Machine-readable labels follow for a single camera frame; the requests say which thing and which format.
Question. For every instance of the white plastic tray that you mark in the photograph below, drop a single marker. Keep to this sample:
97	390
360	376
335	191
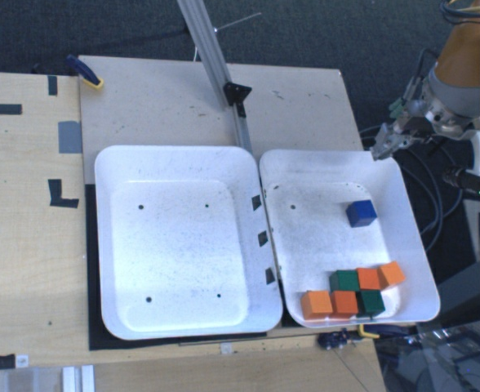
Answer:
317	239
179	251

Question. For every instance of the black cylinder on white bracket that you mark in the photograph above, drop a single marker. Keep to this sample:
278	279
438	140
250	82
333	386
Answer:
464	178

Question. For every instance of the blue cube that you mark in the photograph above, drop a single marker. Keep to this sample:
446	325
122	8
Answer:
361	213

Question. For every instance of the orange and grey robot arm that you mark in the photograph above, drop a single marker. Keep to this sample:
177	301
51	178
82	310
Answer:
460	55

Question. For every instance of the green cube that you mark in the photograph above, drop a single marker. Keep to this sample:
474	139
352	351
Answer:
344	280
371	302

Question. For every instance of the pale wood board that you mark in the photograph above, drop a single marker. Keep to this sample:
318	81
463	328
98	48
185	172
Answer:
162	108

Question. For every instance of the orange cube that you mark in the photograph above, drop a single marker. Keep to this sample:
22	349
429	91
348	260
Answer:
344	302
316	304
392	274
368	279

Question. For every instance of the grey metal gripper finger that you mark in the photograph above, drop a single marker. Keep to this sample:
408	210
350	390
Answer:
382	141
399	142

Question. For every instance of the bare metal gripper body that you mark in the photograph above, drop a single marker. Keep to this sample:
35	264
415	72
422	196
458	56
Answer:
440	120

